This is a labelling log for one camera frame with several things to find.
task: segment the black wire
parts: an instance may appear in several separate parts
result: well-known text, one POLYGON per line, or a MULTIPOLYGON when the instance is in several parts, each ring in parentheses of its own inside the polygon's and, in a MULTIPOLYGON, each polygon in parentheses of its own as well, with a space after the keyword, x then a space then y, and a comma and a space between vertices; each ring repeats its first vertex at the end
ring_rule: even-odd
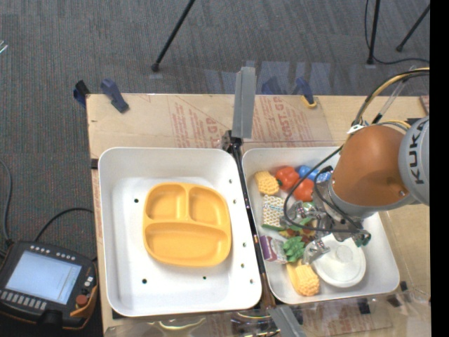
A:
POLYGON ((336 204, 332 203, 331 201, 324 198, 323 194, 321 194, 321 191, 316 187, 316 180, 318 179, 318 176, 323 173, 323 170, 326 168, 321 169, 316 176, 315 176, 315 185, 314 185, 314 191, 318 195, 318 197, 323 201, 326 205, 328 205, 332 210, 337 211, 340 215, 344 217, 345 220, 348 220, 355 228, 359 229, 360 226, 357 225, 352 218, 350 218, 345 212, 343 212, 336 204))
MULTIPOLYGON (((368 47, 368 50, 370 50, 371 46, 370 46, 370 43, 368 41, 368 31, 367 31, 367 23, 366 23, 366 20, 368 18, 368 1, 369 0, 366 0, 366 5, 365 5, 365 41, 366 41, 366 46, 368 47)), ((385 62, 385 61, 378 60, 373 55, 373 59, 376 60, 379 64, 383 64, 383 65, 393 65, 393 64, 397 64, 399 62, 404 62, 404 61, 421 61, 421 62, 425 62, 426 64, 430 65, 430 61, 429 60, 422 59, 422 58, 405 58, 405 59, 385 62)))
MULTIPOLYGON (((370 101, 373 99, 373 94, 378 90, 378 88, 383 86, 383 85, 385 85, 392 78, 399 77, 399 76, 402 76, 402 75, 403 75, 403 77, 400 78, 398 81, 395 81, 394 82, 395 84, 397 84, 398 82, 401 82, 401 81, 412 79, 413 77, 429 76, 430 75, 430 71, 426 71, 426 70, 423 70, 423 71, 411 70, 411 71, 401 72, 399 74, 394 75, 393 77, 389 77, 388 79, 385 79, 379 86, 377 86, 373 91, 371 91, 371 93, 363 101, 363 104, 360 107, 360 109, 358 109, 357 116, 356 116, 355 120, 353 120, 353 122, 351 123, 351 126, 354 126, 356 124, 360 124, 361 121, 363 121, 363 118, 362 118, 362 114, 363 113, 361 113, 361 112, 363 111, 363 109, 366 108, 366 106, 367 106, 366 104, 370 103, 370 101)), ((378 122, 382 118, 382 116, 383 115, 381 115, 380 117, 375 117, 376 122, 378 122)))
POLYGON ((34 242, 37 242, 38 238, 40 238, 40 236, 44 233, 44 231, 46 230, 46 228, 54 221, 56 220, 56 218, 59 218, 60 216, 64 215, 67 212, 70 211, 87 211, 87 212, 91 212, 93 213, 92 210, 87 209, 85 207, 72 207, 70 209, 65 209, 64 211, 59 212, 57 215, 53 216, 50 220, 47 221, 47 223, 41 228, 41 230, 38 232, 38 234, 36 235, 36 237, 33 239, 34 242))
POLYGON ((293 186, 292 190, 288 193, 284 203, 283 203, 283 215, 284 218, 291 223, 294 226, 297 227, 301 227, 301 228, 305 228, 307 230, 312 230, 312 231, 320 231, 320 232, 350 232, 353 233, 354 230, 341 230, 341 229, 328 229, 328 228, 320 228, 320 227, 312 227, 312 226, 306 226, 306 225, 301 225, 299 223, 295 223, 291 220, 290 217, 288 217, 287 214, 287 203, 288 200, 290 199, 290 197, 292 196, 293 192, 296 190, 296 187, 298 187, 302 181, 304 181, 308 175, 310 175, 313 171, 315 171, 319 166, 321 166, 322 164, 324 164, 326 161, 328 161, 330 158, 332 158, 333 156, 335 156, 341 149, 343 148, 343 145, 341 145, 339 148, 337 148, 334 152, 332 152, 331 154, 329 154, 327 157, 325 157, 324 159, 322 159, 319 163, 317 163, 314 167, 312 167, 310 169, 310 171, 308 171, 304 176, 302 176, 293 186))
MULTIPOLYGON (((13 191, 13 178, 11 176, 11 172, 9 171, 9 168, 3 162, 2 159, 0 159, 0 163, 3 165, 3 167, 6 170, 6 174, 8 175, 8 196, 5 201, 5 208, 4 208, 4 212, 3 212, 3 216, 2 216, 2 226, 3 226, 2 233, 3 233, 3 236, 5 237, 6 243, 11 244, 11 240, 9 239, 9 235, 8 235, 8 230, 6 228, 6 219, 8 217, 9 204, 11 202, 11 195, 12 195, 12 191, 13 191)), ((5 257, 6 251, 3 249, 0 249, 0 256, 5 257)))
MULTIPOLYGON (((401 79, 399 80, 400 84, 405 85, 405 83, 409 80, 410 77, 406 77, 405 79, 401 79)), ((380 119, 383 117, 384 115, 381 114, 380 112, 375 116, 375 118, 371 121, 371 124, 376 124, 377 122, 380 121, 380 119)))

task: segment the green toy vegetable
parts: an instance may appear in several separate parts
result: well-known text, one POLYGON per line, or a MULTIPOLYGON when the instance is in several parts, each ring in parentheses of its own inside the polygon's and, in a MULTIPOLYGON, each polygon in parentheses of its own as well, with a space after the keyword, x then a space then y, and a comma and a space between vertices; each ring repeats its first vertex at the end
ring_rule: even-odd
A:
MULTIPOLYGON (((307 223, 309 223, 311 221, 311 217, 309 216, 309 217, 306 217, 306 218, 303 218, 302 220, 301 220, 301 222, 299 222, 299 225, 302 225, 302 226, 305 226, 307 223)), ((302 230, 302 227, 300 227, 300 226, 295 226, 295 225, 291 225, 291 226, 288 226, 288 228, 291 228, 293 231, 300 231, 300 230, 302 230)))
POLYGON ((301 241, 301 236, 291 237, 283 243, 283 251, 287 255, 288 262, 295 262, 299 260, 304 254, 304 242, 301 241))

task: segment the gray carpet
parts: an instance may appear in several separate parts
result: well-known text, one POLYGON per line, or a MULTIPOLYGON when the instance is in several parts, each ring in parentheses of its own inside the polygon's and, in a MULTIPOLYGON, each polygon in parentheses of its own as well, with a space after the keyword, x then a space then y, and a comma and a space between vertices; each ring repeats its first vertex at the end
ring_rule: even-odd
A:
MULTIPOLYGON (((79 80, 93 93, 106 77, 123 93, 234 93, 236 72, 254 66, 257 93, 272 77, 276 93, 291 93, 303 77, 315 95, 368 95, 399 72, 429 66, 430 13, 403 51, 396 47, 430 0, 380 0, 373 64, 376 0, 196 0, 153 72, 188 1, 0 0, 0 41, 8 44, 0 54, 0 159, 13 178, 11 239, 32 239, 65 209, 93 207, 86 111, 73 98, 79 80)), ((401 94, 429 94, 429 79, 411 79, 401 94)), ((7 182, 1 169, 0 211, 7 182)), ((94 236, 92 215, 75 211, 40 240, 94 256, 94 236)), ((0 331, 41 333, 4 317, 0 331)), ((101 335, 98 305, 84 330, 59 336, 101 335)))

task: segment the yellow toy corn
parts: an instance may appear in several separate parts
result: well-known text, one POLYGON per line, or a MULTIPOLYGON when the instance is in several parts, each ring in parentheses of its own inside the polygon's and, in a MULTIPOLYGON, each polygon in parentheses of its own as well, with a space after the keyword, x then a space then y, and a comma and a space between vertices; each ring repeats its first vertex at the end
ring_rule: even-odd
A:
POLYGON ((268 171, 258 171, 254 175, 257 188, 262 194, 273 195, 279 191, 277 179, 268 171))
POLYGON ((319 292, 320 279, 311 265, 303 265, 301 259, 287 263, 288 276, 296 292, 303 296, 313 296, 319 292))

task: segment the tripod leg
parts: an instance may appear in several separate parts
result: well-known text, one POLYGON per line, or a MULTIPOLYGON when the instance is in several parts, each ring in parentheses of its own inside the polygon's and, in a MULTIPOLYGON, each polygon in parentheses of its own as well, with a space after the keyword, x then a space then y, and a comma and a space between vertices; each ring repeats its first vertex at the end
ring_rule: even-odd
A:
POLYGON ((424 12, 421 14, 421 16, 418 18, 418 20, 416 20, 415 24, 412 26, 412 28, 410 29, 410 31, 408 32, 407 36, 404 38, 404 40, 396 47, 396 50, 401 52, 404 45, 406 44, 407 40, 409 40, 409 38, 412 36, 413 32, 415 32, 416 28, 418 27, 418 25, 422 22, 422 19, 424 19, 424 17, 427 15, 427 13, 430 10, 430 4, 427 5, 426 10, 424 10, 424 12))
POLYGON ((169 36, 165 46, 163 47, 161 53, 159 54, 156 62, 152 65, 152 70, 154 72, 159 71, 159 64, 161 63, 163 56, 166 54, 168 48, 170 47, 171 42, 173 41, 173 39, 175 38, 177 31, 180 29, 182 23, 184 22, 184 19, 187 17, 187 14, 190 11, 190 8, 193 6, 195 0, 190 0, 189 3, 187 4, 186 8, 184 9, 180 19, 178 20, 175 29, 173 29, 171 35, 169 36))
POLYGON ((366 60, 367 64, 372 65, 374 63, 374 42, 376 40, 376 31, 377 31, 377 21, 379 19, 379 8, 380 8, 380 0, 376 0, 375 10, 374 10, 374 20, 373 20, 373 30, 371 32, 371 43, 370 43, 370 55, 366 60))

